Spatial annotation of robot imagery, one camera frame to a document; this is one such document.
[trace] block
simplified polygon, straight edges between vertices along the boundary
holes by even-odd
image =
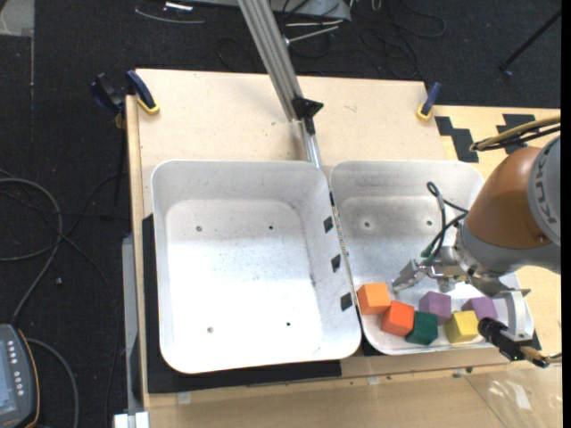
[[[382,314],[391,306],[391,296],[386,283],[364,284],[357,291],[360,313],[363,316]]]
[[[414,307],[400,301],[391,301],[391,307],[383,313],[381,330],[385,333],[406,336],[414,327]]]
[[[478,317],[473,310],[454,312],[444,323],[444,331],[451,344],[472,341],[479,335]]]
[[[436,315],[438,325],[443,325],[452,315],[451,296],[446,293],[427,292],[418,301],[418,310]]]
[[[462,310],[473,310],[478,320],[482,320],[484,317],[498,318],[498,311],[493,300],[487,296],[470,298],[462,305]]]
[[[427,346],[438,338],[438,317],[427,312],[414,313],[414,326],[404,339],[406,342]]]

